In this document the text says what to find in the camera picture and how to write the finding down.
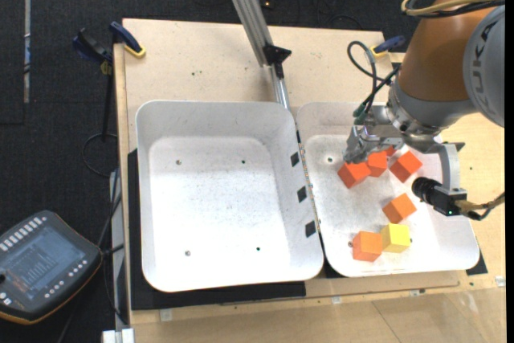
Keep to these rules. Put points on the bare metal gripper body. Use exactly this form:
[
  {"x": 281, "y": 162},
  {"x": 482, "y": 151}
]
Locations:
[{"x": 381, "y": 128}]

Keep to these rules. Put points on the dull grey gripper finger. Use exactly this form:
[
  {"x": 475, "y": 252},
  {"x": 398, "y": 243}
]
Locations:
[
  {"x": 375, "y": 148},
  {"x": 353, "y": 152}
]

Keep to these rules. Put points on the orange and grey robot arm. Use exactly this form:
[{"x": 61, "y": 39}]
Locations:
[{"x": 437, "y": 60}]

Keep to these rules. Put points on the orange cube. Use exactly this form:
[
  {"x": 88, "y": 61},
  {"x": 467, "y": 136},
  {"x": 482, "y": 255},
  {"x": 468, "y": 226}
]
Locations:
[
  {"x": 353, "y": 174},
  {"x": 390, "y": 151},
  {"x": 378, "y": 166},
  {"x": 405, "y": 166},
  {"x": 366, "y": 246},
  {"x": 398, "y": 208}
]

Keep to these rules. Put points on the white plastic tray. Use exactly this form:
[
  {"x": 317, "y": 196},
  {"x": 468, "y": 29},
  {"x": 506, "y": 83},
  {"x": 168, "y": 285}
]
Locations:
[
  {"x": 361, "y": 209},
  {"x": 217, "y": 205}
]

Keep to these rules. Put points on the yellow cube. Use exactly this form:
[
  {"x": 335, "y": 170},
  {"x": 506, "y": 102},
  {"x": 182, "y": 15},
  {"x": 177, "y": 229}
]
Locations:
[{"x": 396, "y": 238}]

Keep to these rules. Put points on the pale wood board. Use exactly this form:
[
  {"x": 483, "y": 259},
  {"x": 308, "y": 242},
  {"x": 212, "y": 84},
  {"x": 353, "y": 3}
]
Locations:
[{"x": 209, "y": 60}]

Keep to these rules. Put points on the black cylinder on white bracket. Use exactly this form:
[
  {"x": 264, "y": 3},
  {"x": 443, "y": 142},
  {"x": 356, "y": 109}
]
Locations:
[{"x": 435, "y": 194}]

